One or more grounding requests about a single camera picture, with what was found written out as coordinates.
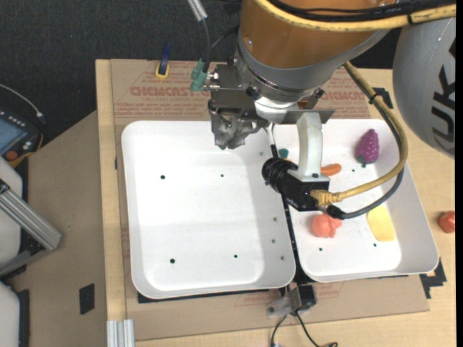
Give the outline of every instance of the light wood tabletop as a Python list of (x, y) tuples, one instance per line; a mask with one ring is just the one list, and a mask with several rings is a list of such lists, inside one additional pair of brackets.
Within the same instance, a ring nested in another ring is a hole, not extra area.
[[(103, 204), (104, 253), (106, 269), (107, 319), (127, 318), (122, 269), (121, 227), (117, 173), (114, 168), (116, 145), (112, 100), (111, 61), (95, 63), (100, 141), (101, 190)], [(391, 95), (392, 73), (385, 69), (361, 69), (374, 87), (384, 87)], [(372, 118), (379, 118), (372, 108)], [(394, 113), (402, 120), (399, 113)], [(456, 260), (455, 234), (438, 226), (441, 213), (455, 209), (454, 161), (427, 146), (408, 127), (408, 164), (422, 205), (428, 217), (447, 281), (432, 288), (430, 311), (386, 317), (323, 322), (307, 325), (320, 345), (337, 341), (339, 346), (455, 346), (456, 345)], [(138, 341), (137, 347), (268, 347), (271, 329), (196, 335), (181, 338)], [(283, 347), (311, 346), (299, 325), (281, 327), (277, 340)]]

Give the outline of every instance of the teal connector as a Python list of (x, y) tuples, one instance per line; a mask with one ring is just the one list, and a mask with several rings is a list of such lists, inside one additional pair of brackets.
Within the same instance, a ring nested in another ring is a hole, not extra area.
[(191, 91), (204, 91), (204, 81), (208, 76), (207, 72), (200, 72), (190, 85)]
[(200, 73), (203, 72), (204, 64), (205, 63), (203, 62), (202, 59), (197, 61), (195, 69), (193, 69), (192, 72), (191, 72), (191, 79), (192, 80), (196, 80), (197, 77), (200, 75)]

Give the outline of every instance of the gray floor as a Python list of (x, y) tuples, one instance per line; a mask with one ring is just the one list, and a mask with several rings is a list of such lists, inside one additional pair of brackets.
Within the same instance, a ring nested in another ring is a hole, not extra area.
[[(239, 22), (239, 6), (202, 0), (214, 40)], [(353, 62), (391, 68), (398, 31)], [(0, 83), (45, 114), (52, 140), (95, 110), (95, 59), (157, 59), (164, 41), (171, 58), (197, 60), (203, 31), (186, 0), (0, 0)], [(228, 58), (225, 40), (213, 60)], [(35, 121), (34, 112), (0, 89), (0, 105)]]

